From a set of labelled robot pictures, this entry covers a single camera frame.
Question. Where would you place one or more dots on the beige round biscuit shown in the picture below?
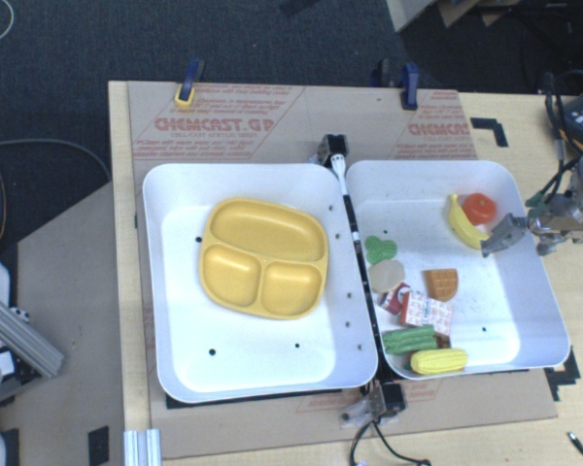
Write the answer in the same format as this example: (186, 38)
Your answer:
(386, 276)

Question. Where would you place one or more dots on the small red carton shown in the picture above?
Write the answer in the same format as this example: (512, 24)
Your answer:
(393, 301)

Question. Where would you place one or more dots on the yellow divided plate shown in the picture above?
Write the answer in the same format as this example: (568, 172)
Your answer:
(264, 255)

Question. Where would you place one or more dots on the thin black and white rod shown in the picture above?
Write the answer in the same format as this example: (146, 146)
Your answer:
(353, 226)

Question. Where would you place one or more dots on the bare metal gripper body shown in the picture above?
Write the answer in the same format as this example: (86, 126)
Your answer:
(566, 216)

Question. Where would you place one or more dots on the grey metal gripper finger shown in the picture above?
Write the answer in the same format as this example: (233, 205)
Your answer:
(551, 246)
(504, 235)

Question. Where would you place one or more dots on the orange tomato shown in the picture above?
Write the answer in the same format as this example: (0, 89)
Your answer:
(480, 208)

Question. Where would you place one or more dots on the white and red carton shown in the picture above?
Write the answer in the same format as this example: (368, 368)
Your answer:
(427, 314)

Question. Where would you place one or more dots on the brown waffle slice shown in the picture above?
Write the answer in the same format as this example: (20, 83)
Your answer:
(441, 284)

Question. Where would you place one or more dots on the green broccoli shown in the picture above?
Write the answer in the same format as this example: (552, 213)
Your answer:
(380, 249)

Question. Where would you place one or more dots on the green beans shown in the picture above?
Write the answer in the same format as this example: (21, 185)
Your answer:
(409, 340)

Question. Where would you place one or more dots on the brown cardboard board red print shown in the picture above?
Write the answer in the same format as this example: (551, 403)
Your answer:
(282, 124)

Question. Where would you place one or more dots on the yellow corn cob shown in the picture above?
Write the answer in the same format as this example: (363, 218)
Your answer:
(438, 361)

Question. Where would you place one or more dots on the white plastic tray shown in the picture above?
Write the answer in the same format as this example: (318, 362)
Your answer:
(490, 309)
(252, 357)

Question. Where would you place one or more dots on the yellow banana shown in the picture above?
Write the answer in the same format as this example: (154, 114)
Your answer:
(461, 228)

